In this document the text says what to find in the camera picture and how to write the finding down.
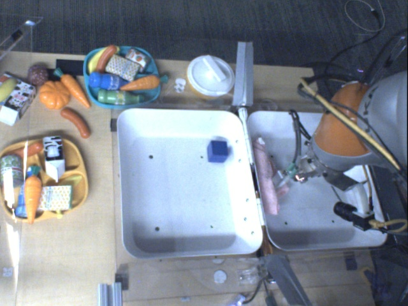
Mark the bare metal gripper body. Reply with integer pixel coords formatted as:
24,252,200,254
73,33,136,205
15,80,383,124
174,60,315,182
295,156,325,183

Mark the pink sausage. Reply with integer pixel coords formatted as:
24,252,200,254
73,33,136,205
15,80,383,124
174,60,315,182
252,136,290,217

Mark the white plastic tray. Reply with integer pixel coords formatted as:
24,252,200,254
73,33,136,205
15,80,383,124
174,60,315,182
116,108,264,260
247,110,388,252

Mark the blue cube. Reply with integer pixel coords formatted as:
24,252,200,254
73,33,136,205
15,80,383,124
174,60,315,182
207,140,230,164

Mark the clear plastic bottle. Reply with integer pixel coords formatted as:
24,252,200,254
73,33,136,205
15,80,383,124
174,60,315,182
237,263,269,285

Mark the orange carrot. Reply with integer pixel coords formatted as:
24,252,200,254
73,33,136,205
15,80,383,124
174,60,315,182
120,74,169,92
24,165,43,226
53,68,92,109

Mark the green bottle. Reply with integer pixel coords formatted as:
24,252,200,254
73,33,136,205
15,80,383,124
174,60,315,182
96,89,145,106

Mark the small can with orange print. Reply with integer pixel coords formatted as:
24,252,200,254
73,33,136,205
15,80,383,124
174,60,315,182
124,48,152,73

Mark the patterned white carton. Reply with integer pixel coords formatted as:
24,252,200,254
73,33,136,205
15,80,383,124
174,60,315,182
38,184,74,212
105,54,142,83

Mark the blue bottle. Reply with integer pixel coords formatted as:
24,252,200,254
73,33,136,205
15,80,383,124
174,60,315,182
15,183,30,219
88,71,130,91

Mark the yellow divided plate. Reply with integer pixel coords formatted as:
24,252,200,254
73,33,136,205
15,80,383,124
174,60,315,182
0,138,89,224

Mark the blue divided plate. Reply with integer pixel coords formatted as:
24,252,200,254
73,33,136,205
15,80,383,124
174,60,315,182
83,45,161,110

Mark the orange sausage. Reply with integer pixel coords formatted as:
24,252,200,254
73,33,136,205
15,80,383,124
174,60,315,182
12,140,45,159
95,45,119,73
60,107,92,140

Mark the yellow banana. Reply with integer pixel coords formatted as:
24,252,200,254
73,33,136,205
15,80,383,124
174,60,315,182
87,46,120,75

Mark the cow print milk carton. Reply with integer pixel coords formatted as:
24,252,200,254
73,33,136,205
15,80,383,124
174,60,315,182
0,72,37,128
42,135,66,183

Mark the orange pumpkin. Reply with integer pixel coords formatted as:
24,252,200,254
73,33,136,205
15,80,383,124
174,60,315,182
38,80,72,111

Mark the dark brown bumpy ball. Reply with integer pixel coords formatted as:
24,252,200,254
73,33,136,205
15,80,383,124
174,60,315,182
26,63,50,87

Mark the green patterned can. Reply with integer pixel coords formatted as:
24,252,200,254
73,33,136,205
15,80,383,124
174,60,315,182
0,154,25,188

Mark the yellow-green banana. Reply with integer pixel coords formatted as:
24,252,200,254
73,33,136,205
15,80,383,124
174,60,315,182
0,77,18,103

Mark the black cylinder on white bracket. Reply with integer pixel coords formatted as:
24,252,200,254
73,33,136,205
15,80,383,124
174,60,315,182
333,183,375,232

